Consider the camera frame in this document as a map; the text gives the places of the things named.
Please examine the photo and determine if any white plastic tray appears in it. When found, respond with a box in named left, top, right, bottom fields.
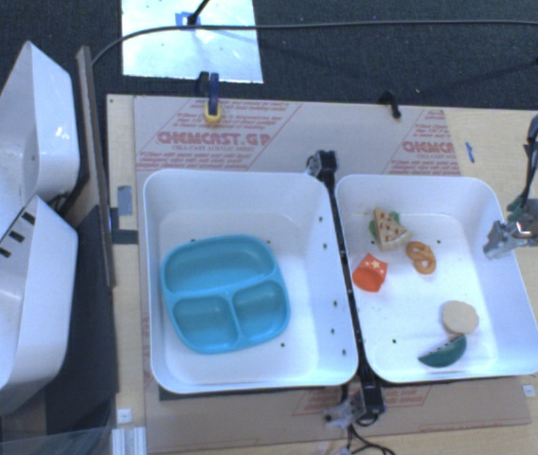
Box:
left=333, top=173, right=538, bottom=385
left=0, top=40, right=82, bottom=263
left=142, top=168, right=361, bottom=395
left=0, top=193, right=81, bottom=428

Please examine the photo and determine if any orange pretzel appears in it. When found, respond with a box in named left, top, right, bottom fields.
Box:
left=404, top=240, right=438, bottom=276

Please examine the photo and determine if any beige round biscuit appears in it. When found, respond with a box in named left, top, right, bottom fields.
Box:
left=439, top=300, right=481, bottom=336

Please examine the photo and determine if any toy sandwich slice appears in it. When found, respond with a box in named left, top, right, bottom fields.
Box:
left=368, top=206, right=414, bottom=252

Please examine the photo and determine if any green watermelon slice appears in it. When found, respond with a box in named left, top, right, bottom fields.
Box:
left=416, top=333, right=469, bottom=370

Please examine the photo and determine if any orange carton with star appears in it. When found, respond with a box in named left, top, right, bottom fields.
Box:
left=350, top=252, right=390, bottom=294

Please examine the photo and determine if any thin black rod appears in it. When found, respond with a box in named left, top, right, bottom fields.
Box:
left=325, top=175, right=375, bottom=389

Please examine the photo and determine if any brown cardboard board red print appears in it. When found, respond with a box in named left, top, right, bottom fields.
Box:
left=132, top=95, right=533, bottom=455

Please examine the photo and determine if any blue divided plate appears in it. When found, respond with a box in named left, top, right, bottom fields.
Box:
left=159, top=233, right=292, bottom=355

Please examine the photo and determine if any black block with wires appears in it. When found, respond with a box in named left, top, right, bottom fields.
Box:
left=324, top=380, right=387, bottom=429
left=306, top=149, right=339, bottom=180

